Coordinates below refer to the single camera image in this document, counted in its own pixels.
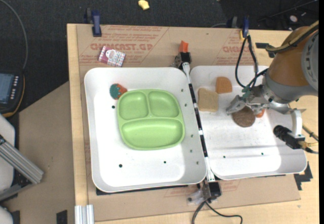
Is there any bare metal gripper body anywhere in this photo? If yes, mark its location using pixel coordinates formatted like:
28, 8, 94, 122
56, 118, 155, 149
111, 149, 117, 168
242, 85, 292, 115

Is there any brown round biscuit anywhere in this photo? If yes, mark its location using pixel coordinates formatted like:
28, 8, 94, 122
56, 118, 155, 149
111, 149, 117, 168
231, 106, 256, 128

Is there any orange bread slice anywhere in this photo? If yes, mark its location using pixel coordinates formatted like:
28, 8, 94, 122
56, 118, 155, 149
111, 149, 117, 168
215, 76, 233, 95

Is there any tan bread slice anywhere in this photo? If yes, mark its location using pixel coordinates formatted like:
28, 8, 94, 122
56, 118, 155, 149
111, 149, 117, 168
197, 87, 219, 113

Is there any thin black and white rod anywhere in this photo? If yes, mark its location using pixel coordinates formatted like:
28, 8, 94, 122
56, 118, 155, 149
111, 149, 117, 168
182, 62, 216, 182

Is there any white plastic tray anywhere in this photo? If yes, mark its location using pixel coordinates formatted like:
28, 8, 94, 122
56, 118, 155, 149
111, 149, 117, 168
189, 65, 308, 181
84, 67, 208, 193

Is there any green divided plate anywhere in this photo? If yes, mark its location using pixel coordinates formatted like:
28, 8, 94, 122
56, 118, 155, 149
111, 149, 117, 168
116, 88, 186, 151

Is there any brown cardboard board red print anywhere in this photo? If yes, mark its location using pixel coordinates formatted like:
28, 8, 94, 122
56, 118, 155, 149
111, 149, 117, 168
75, 24, 302, 221

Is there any red and green toy strawberry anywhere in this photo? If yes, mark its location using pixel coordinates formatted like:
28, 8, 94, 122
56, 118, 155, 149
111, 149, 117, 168
109, 83, 128, 100

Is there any pink packet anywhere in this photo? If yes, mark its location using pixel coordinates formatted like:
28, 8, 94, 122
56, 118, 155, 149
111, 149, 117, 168
97, 46, 127, 68

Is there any black cylinder on white bracket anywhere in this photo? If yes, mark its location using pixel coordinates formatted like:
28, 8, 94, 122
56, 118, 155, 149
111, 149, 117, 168
273, 108, 306, 150

